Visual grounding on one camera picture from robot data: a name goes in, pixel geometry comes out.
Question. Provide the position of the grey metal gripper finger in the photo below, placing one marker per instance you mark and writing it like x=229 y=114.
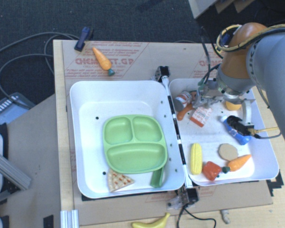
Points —
x=198 y=102
x=210 y=102

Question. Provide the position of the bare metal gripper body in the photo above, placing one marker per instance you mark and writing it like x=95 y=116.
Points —
x=212 y=92

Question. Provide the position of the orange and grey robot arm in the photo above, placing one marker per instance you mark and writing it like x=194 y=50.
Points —
x=268 y=63

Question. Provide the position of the orange and white carton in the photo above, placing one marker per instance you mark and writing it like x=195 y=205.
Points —
x=200 y=116

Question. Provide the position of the orange and white can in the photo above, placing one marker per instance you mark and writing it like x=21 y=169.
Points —
x=181 y=100

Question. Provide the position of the orange sausage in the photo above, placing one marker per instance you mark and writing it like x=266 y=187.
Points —
x=183 y=113

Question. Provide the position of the yellow orange round fruit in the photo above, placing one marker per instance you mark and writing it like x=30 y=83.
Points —
x=232 y=106

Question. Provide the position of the white plastic tray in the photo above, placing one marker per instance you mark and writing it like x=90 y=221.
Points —
x=211 y=136
x=90 y=136

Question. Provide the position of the thin black and white rod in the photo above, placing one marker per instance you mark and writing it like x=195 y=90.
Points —
x=179 y=142

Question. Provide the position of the blue and white bottle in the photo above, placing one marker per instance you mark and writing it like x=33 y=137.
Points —
x=242 y=138

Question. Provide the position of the tan round biscuit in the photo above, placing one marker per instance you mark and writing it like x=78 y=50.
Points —
x=228 y=151

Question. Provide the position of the yellow corn cob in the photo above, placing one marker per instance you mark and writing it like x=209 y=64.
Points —
x=196 y=159

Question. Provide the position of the orange carrot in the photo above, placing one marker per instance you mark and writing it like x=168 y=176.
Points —
x=238 y=163
x=102 y=59

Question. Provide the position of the red orange bell pepper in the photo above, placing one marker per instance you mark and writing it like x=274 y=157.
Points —
x=211 y=170

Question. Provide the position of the brown cardboard board red print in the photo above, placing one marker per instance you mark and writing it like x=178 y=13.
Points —
x=142 y=60

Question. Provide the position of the green divided plate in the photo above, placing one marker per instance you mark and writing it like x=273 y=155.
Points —
x=135 y=154

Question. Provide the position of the pizza slice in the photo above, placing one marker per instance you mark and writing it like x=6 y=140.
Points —
x=117 y=182

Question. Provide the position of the small white knobbly piece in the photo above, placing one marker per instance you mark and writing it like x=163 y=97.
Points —
x=225 y=217

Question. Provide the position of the yellow banana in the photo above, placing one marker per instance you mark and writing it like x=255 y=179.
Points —
x=154 y=223

